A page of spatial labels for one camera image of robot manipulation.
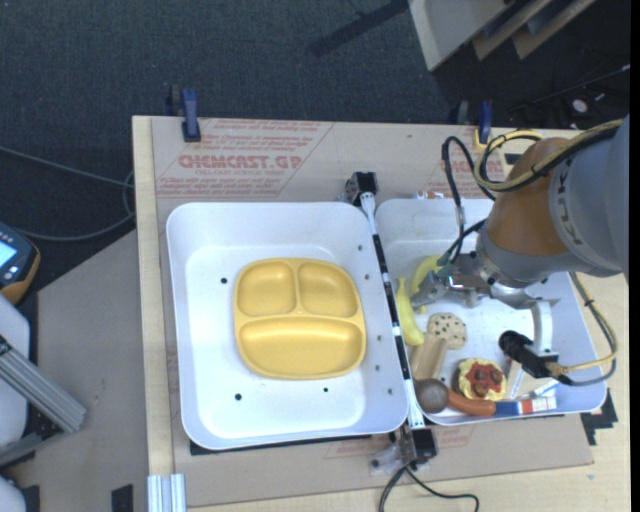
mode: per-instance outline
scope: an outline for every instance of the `black carpet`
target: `black carpet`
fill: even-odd
[[[464,102],[474,123],[491,100],[494,126],[587,128],[629,112],[630,32],[631,0],[599,0],[524,60],[511,41],[482,62],[469,44],[429,72],[405,0],[6,0],[0,220],[70,239],[34,237],[33,291],[133,229],[73,241],[126,219],[133,196],[67,168],[125,181],[131,117],[164,115],[172,84],[202,117],[446,124]],[[587,117],[564,108],[577,93]]]

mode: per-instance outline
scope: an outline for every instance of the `electronic device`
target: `electronic device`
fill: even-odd
[[[40,251],[25,236],[0,222],[0,293],[17,304],[40,265]]]

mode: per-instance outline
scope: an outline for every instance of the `table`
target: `table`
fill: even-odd
[[[171,409],[169,389],[170,383],[167,368],[167,352],[165,345],[165,314],[163,310],[162,268],[160,258],[160,237],[158,229],[158,201],[156,196],[157,155],[154,155],[154,143],[162,130],[154,131],[160,118],[136,116],[132,120],[134,164],[136,180],[136,203],[138,224],[138,251],[140,265],[140,290],[142,312],[142,337],[144,344],[145,391],[147,414],[147,449],[148,464],[151,475],[168,476],[176,472],[176,460],[173,451]],[[361,137],[365,136],[371,143],[372,135],[381,141],[398,138],[395,167],[398,172],[411,174],[411,159],[415,154],[411,151],[425,151],[425,144],[412,144],[414,136],[433,135],[433,144],[439,148],[443,133],[467,130],[464,127],[443,126],[403,126],[397,125],[363,125],[357,123],[326,123],[325,132],[316,132],[319,138],[340,137],[340,143],[353,150]],[[571,135],[569,133],[550,133],[550,135]],[[371,154],[369,170],[377,170],[384,165]],[[397,190],[388,190],[388,194],[396,195]],[[529,510],[630,510],[630,437],[629,437],[629,336],[628,336],[628,286],[622,276],[606,279],[584,278],[592,297],[597,300],[600,310],[616,332],[620,352],[618,354],[618,370],[609,381],[613,403],[618,422],[614,428],[598,430],[597,445],[592,447],[593,465],[566,467],[544,471],[498,474],[461,480],[441,481],[433,487],[442,493],[476,494],[483,509],[520,511],[523,501]],[[607,353],[607,347],[595,322],[588,316],[585,320],[591,333],[594,345],[599,354]],[[217,506],[191,507],[190,510],[375,510],[380,497],[380,485],[375,488],[349,490],[343,492],[319,493],[308,496],[282,497],[278,499],[244,501]],[[433,496],[429,502],[423,501],[426,492],[415,485],[400,485],[387,502],[389,510],[416,510],[424,507],[435,507],[438,510],[462,510],[463,505],[449,504]]]

